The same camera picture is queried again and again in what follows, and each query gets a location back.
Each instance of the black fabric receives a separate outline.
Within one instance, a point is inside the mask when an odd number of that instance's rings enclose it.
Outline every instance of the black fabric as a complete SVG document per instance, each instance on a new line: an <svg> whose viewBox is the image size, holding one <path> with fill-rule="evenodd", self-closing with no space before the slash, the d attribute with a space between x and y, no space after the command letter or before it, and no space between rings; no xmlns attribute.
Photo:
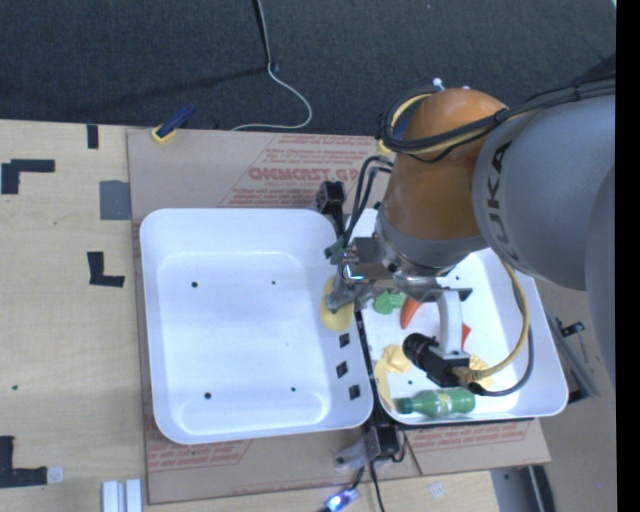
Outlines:
<svg viewBox="0 0 640 512"><path fill-rule="evenodd" d="M262 0L305 133L374 135L399 95L439 77L515 105L616 51L611 0ZM0 5L0 118L189 128L298 124L266 73L255 0L21 0Z"/></svg>

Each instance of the orange carrot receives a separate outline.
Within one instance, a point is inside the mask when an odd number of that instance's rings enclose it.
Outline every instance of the orange carrot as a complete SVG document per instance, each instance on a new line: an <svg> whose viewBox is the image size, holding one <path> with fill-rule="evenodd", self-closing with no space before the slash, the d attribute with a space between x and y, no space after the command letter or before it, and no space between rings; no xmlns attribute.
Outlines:
<svg viewBox="0 0 640 512"><path fill-rule="evenodd" d="M400 310L400 327L406 329L415 315L418 308L422 305L422 302L418 302L417 300L412 299L411 297L407 297L402 304L402 309Z"/></svg>

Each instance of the yellow cable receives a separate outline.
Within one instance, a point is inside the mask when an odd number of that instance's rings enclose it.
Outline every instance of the yellow cable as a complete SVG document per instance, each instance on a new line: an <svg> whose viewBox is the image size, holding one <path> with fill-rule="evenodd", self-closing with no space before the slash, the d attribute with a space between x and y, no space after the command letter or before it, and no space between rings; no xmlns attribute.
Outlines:
<svg viewBox="0 0 640 512"><path fill-rule="evenodd" d="M500 370L503 370L508 365L510 365L514 359L518 356L518 354L522 351L526 341L527 341L527 333L529 332L529 305L527 304L527 299L524 295L524 291L522 289L522 285L516 276L515 271L509 264L502 261L502 265L507 270L509 277L515 287L516 293L518 294L518 298L520 299L520 303L522 305L522 330L520 331L520 338L518 339L518 343L511 351L511 353L500 363L487 368L485 370L472 370L467 366L458 366L453 368L451 371L456 375L461 382L477 382L485 377L489 377L494 373L498 373Z"/></svg>

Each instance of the wooden table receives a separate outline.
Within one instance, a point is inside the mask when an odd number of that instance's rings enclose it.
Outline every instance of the wooden table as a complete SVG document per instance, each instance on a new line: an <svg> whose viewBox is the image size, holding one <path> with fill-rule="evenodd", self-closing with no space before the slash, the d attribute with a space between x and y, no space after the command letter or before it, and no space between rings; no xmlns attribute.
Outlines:
<svg viewBox="0 0 640 512"><path fill-rule="evenodd" d="M107 480L145 478L131 223L101 220L99 184L128 181L126 128L0 122L0 162L53 159L0 195L0 435L16 468L61 467L61 483L0 489L0 510L99 511ZM122 287L92 286L88 252ZM443 493L433 492L441 484ZM378 510L370 484L353 512ZM313 511L339 489L147 506L161 511ZM488 471L381 483L387 512L498 511Z"/></svg>

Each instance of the bottle cap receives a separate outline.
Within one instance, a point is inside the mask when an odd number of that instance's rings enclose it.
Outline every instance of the bottle cap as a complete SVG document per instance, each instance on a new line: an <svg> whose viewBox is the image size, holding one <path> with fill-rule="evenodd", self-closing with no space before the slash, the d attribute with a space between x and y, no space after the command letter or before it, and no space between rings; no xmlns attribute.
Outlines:
<svg viewBox="0 0 640 512"><path fill-rule="evenodd" d="M411 398L401 398L398 400L398 411L400 414L411 414L413 412L413 402Z"/></svg>

